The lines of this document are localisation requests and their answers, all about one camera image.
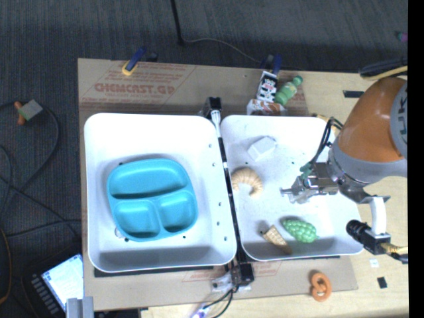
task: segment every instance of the bottle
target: bottle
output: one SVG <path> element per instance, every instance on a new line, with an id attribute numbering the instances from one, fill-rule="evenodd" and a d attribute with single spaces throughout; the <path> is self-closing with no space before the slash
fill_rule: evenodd
<path id="1" fill-rule="evenodd" d="M 276 93 L 274 103 L 285 105 L 297 92 L 297 87 L 302 83 L 301 76 L 296 76 L 292 81 L 286 82 Z"/>

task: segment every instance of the orange ring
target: orange ring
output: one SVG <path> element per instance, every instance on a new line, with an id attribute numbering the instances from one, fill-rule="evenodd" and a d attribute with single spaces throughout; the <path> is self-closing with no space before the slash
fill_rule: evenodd
<path id="1" fill-rule="evenodd" d="M 311 278 L 311 294 L 316 301 L 325 301 L 331 295 L 330 279 L 324 273 L 316 273 Z"/>

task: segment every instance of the white sponge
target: white sponge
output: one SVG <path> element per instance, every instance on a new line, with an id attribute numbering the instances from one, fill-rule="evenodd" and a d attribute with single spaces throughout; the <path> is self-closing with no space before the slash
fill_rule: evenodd
<path id="1" fill-rule="evenodd" d="M 257 162 L 258 160 L 270 154 L 276 146 L 277 143 L 273 138 L 264 136 L 260 140 L 250 145 L 247 152 L 252 157 L 252 159 Z"/>

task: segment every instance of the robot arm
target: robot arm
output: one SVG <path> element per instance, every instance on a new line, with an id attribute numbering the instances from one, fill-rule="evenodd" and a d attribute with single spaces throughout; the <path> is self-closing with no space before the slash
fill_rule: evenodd
<path id="1" fill-rule="evenodd" d="M 329 132 L 334 125 L 341 130 L 331 143 Z M 388 176 L 407 178 L 407 81 L 386 77 L 373 83 L 343 127 L 339 125 L 329 119 L 317 154 L 281 194 L 288 194 L 292 203 L 305 203 L 312 196 L 341 192 L 358 204 L 370 204 L 372 227 L 351 221 L 346 229 L 371 253 L 390 252 L 395 258 L 388 247 L 390 235 L 385 233 L 384 202 L 390 197 L 371 196 L 364 187 Z M 317 162 L 326 146 L 330 147 L 327 161 Z"/>

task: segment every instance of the white container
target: white container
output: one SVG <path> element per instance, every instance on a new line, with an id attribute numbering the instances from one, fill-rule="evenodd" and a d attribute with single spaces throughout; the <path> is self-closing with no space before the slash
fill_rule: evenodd
<path id="1" fill-rule="evenodd" d="M 84 126 L 88 255 L 104 272 L 222 265 L 237 243 L 215 127 L 197 116 L 99 113 Z M 148 158 L 179 162 L 193 184 L 199 210 L 188 231 L 150 242 L 115 233 L 106 181 L 120 163 Z"/>
<path id="2" fill-rule="evenodd" d="M 343 195 L 315 196 L 309 203 L 291 204 L 280 195 L 290 188 L 300 166 L 315 155 L 325 122 L 316 118 L 231 115 L 221 132 L 228 167 L 252 168 L 262 179 L 260 198 L 249 197 L 249 186 L 234 191 L 240 239 L 253 260 L 269 261 L 356 254 L 362 245 L 346 233 L 351 219 L 360 220 L 357 205 Z M 254 161 L 248 153 L 264 136 L 275 149 Z M 104 272 L 216 266 L 230 262 L 237 242 L 231 217 L 223 161 L 213 124 L 203 117 L 99 113 L 84 126 L 87 170 L 88 255 Z M 326 157 L 324 150 L 321 157 Z M 169 158 L 187 171 L 197 198 L 199 215 L 188 231 L 150 242 L 126 241 L 116 232 L 107 199 L 106 181 L 120 163 Z M 319 239 L 296 242 L 280 220 L 298 218 L 316 226 Z M 293 254 L 261 237 L 275 225 Z"/>

